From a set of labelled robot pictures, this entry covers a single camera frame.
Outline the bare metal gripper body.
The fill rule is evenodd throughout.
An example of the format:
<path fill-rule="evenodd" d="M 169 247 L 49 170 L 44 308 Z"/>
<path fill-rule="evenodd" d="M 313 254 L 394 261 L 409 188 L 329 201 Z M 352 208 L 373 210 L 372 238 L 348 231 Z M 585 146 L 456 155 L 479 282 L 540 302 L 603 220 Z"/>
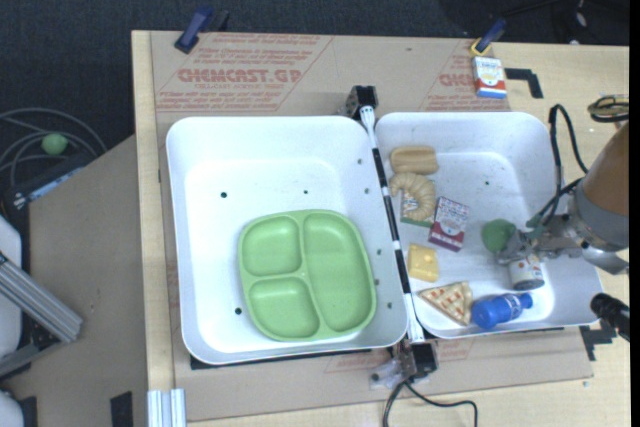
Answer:
<path fill-rule="evenodd" d="M 525 233 L 524 239 L 541 258 L 580 258 L 611 275 L 628 272 L 628 262 L 618 254 L 622 247 L 589 231 L 534 230 Z"/>

